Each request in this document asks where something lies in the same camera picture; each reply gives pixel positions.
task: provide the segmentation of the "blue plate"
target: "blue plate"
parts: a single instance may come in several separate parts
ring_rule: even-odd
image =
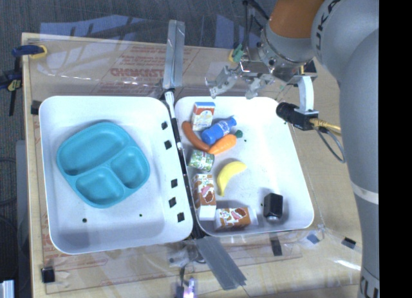
[[[77,195],[96,208],[124,200],[150,175],[142,150],[111,122],[95,124],[68,138],[57,151],[57,165]]]

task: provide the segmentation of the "toy sausage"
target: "toy sausage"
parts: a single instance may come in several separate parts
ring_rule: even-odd
[[[188,121],[182,123],[182,129],[185,133],[186,138],[191,142],[191,144],[201,151],[208,151],[210,149],[209,145],[201,141],[196,133],[192,129],[192,124]]]

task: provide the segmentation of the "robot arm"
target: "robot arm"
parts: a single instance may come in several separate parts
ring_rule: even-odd
[[[235,70],[224,68],[211,95],[225,92],[239,78],[249,86],[247,98],[275,79],[297,84],[314,57],[340,89],[342,141],[362,230],[358,297],[378,298],[379,0],[277,0],[260,45],[245,50]]]

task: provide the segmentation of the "toy banana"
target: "toy banana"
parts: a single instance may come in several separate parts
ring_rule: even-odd
[[[241,161],[233,161],[226,164],[219,172],[216,183],[219,187],[219,195],[225,195],[225,189],[229,180],[237,173],[244,171],[247,168],[246,164]]]

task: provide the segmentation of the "metal bracket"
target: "metal bracket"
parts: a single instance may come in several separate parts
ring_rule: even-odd
[[[246,277],[229,256],[220,240],[205,236],[194,241],[210,270],[224,290],[236,289],[245,285]]]
[[[167,32],[165,73],[163,88],[171,89],[183,85],[183,48],[185,45],[185,23],[170,20]]]
[[[233,88],[233,85],[235,85],[237,79],[238,75],[236,70],[232,70],[229,69],[228,66],[224,66],[214,82],[207,81],[207,85],[210,86],[209,91],[211,93],[211,97],[215,99],[218,95]]]
[[[297,87],[299,88],[299,108],[295,108],[295,111],[306,115],[318,114],[319,112],[314,110],[314,86],[311,76],[301,75],[297,81]]]

